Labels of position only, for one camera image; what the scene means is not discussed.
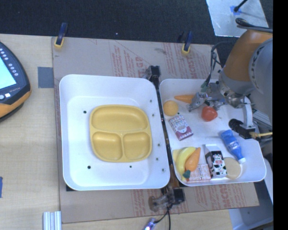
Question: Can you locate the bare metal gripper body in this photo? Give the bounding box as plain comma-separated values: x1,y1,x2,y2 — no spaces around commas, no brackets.
205,81,246,109

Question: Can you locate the small orange carrot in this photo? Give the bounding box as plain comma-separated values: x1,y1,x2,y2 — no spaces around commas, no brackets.
174,94,195,104

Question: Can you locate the yellow ball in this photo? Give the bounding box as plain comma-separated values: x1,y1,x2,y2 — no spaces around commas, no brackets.
163,100,179,116

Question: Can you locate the red and white soup carton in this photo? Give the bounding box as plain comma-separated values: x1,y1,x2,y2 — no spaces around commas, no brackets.
168,114,194,141

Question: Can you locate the white plastic tray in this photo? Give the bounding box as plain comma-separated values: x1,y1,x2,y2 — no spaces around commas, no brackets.
59,74,171,191
159,78,267,187

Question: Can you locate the thin black and white rod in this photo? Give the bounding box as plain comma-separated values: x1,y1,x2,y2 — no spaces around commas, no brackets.
151,75,176,192

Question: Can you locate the blue bottle with white cap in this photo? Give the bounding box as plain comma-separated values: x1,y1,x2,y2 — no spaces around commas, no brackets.
220,129,247,164

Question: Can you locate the yellow banana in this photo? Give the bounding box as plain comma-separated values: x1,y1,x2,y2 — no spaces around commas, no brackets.
172,147,197,182

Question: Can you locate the orange carrot with green top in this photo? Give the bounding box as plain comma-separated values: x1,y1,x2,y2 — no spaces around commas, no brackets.
182,147,202,179

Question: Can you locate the cow print milk carton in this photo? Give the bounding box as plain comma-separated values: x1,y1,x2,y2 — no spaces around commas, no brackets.
204,144,228,178

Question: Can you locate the beige round biscuit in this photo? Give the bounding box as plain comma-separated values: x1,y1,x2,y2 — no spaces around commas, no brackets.
223,157,242,180

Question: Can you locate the orange and white packet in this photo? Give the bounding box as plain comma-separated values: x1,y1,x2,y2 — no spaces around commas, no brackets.
186,163,212,183

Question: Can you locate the yellow divided plate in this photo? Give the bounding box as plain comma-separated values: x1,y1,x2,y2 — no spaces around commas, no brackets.
89,104,152,163

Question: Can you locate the brown cardboard board red print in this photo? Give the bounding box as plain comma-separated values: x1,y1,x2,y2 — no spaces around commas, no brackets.
51,36,260,224

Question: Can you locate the black cylinder on white bracket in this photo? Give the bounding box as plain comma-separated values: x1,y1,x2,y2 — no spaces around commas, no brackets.
228,103,257,139

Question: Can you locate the black block with thin wires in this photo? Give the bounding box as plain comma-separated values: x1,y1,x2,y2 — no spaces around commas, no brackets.
145,65,162,81
172,187,186,205

